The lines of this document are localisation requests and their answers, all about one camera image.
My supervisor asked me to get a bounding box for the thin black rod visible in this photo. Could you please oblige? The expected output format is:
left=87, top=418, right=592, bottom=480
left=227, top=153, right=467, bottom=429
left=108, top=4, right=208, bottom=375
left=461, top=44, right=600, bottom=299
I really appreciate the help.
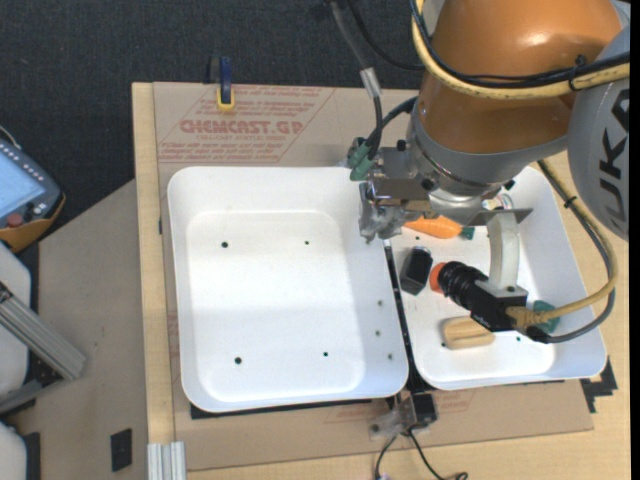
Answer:
left=383, top=239, right=417, bottom=395

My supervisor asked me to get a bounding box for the orange round toy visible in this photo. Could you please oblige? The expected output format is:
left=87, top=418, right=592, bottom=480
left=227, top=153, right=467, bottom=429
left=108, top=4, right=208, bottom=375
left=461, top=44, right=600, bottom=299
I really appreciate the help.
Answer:
left=428, top=262, right=452, bottom=295

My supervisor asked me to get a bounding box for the small black carton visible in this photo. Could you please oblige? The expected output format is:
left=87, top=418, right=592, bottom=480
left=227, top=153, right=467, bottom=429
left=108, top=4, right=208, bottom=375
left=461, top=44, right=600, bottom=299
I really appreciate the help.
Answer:
left=398, top=245, right=434, bottom=297

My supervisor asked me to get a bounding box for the teal flat toy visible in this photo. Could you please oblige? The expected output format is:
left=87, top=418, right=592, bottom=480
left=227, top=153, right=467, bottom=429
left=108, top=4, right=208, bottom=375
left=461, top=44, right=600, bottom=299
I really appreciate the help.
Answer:
left=528, top=299, right=562, bottom=335

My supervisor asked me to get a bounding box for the orange carrot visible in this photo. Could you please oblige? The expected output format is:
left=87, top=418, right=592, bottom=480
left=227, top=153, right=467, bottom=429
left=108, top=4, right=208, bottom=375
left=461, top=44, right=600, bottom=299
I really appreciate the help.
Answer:
left=403, top=216, right=475, bottom=241

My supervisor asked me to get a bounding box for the tan toy bread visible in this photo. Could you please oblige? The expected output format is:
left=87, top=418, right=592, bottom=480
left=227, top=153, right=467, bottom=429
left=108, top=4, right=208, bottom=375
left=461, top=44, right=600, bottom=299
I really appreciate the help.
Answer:
left=438, top=316, right=497, bottom=352

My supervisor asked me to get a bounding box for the black block with thin wires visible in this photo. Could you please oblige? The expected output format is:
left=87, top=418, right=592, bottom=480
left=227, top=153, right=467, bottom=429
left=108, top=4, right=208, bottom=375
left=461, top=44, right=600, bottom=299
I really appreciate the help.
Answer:
left=410, top=392, right=440, bottom=427

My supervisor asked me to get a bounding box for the black cylinder on white bracket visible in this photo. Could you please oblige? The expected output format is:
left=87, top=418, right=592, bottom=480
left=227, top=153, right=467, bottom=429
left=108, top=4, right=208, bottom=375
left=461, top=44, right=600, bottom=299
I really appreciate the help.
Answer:
left=437, top=212, right=530, bottom=333

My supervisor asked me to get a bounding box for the brown cardboard board red print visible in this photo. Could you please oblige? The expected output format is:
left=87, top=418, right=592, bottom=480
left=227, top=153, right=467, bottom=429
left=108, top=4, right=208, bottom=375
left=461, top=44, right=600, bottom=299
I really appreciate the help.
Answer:
left=152, top=81, right=596, bottom=472

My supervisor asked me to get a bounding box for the white plastic tray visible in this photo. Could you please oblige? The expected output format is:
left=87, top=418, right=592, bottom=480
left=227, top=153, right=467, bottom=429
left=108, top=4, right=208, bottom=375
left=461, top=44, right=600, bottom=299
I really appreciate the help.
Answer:
left=166, top=165, right=411, bottom=414
left=382, top=165, right=608, bottom=392

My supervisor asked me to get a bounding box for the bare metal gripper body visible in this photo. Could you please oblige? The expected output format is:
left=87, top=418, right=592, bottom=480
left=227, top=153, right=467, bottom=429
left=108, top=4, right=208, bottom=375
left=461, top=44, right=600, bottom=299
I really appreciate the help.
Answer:
left=366, top=145, right=503, bottom=225

